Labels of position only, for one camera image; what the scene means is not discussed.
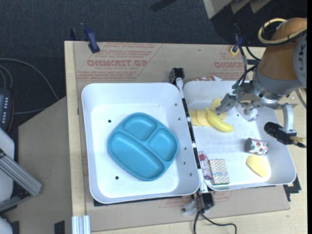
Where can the orange and white packet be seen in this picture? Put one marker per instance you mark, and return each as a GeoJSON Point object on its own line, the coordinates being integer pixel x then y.
{"type": "Point", "coordinates": [206, 78]}

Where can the red and white packet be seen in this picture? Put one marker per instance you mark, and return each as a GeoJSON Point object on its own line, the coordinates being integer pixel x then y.
{"type": "Point", "coordinates": [204, 166]}

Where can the blue divided plate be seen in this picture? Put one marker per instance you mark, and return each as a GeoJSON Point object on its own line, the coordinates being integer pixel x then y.
{"type": "Point", "coordinates": [142, 146]}

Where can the orange patterned carton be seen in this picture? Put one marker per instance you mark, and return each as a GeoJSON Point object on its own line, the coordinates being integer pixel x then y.
{"type": "Point", "coordinates": [219, 172]}

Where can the yellow slice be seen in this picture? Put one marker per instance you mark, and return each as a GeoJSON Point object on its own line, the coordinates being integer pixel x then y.
{"type": "Point", "coordinates": [193, 118]}
{"type": "Point", "coordinates": [215, 103]}
{"type": "Point", "coordinates": [202, 118]}

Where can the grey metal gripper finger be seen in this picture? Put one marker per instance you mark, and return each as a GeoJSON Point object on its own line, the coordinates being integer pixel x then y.
{"type": "Point", "coordinates": [251, 111]}
{"type": "Point", "coordinates": [226, 103]}

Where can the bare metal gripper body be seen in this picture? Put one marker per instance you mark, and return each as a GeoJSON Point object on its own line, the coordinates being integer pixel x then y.
{"type": "Point", "coordinates": [269, 102]}

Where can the brown cardboard board, red print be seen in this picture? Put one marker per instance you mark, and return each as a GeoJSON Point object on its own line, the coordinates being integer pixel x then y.
{"type": "Point", "coordinates": [122, 57]}

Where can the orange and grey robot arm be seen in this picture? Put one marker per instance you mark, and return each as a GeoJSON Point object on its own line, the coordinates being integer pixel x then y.
{"type": "Point", "coordinates": [275, 62]}

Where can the small can with fruit print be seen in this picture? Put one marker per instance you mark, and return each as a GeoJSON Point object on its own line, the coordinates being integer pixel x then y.
{"type": "Point", "coordinates": [257, 146]}

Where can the white plastic tray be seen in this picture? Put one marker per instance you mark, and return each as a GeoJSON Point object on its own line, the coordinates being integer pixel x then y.
{"type": "Point", "coordinates": [226, 145]}
{"type": "Point", "coordinates": [136, 99]}

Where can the thin black and white rod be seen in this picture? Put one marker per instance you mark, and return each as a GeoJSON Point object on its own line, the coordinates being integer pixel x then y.
{"type": "Point", "coordinates": [193, 142]}

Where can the yellow banana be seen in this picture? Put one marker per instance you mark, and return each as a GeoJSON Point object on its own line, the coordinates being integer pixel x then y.
{"type": "Point", "coordinates": [220, 124]}

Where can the yellow oval piece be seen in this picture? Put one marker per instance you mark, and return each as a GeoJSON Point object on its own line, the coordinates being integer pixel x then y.
{"type": "Point", "coordinates": [258, 166]}

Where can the black cylinder on white bracket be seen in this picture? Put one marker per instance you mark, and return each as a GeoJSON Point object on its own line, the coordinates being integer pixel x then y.
{"type": "Point", "coordinates": [275, 130]}

